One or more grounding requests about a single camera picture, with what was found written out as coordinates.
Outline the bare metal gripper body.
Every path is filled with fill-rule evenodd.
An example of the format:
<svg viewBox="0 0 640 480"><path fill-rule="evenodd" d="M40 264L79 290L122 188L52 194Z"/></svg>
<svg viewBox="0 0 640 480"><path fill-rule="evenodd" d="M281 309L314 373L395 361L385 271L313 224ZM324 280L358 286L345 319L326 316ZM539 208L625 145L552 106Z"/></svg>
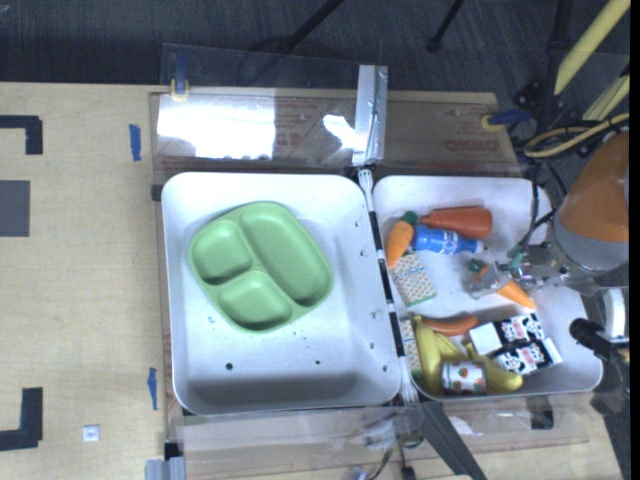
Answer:
<svg viewBox="0 0 640 480"><path fill-rule="evenodd" d="M574 262L550 241L527 246L516 268L516 280L527 289L563 286L585 296L593 296L600 290L598 275Z"/></svg>

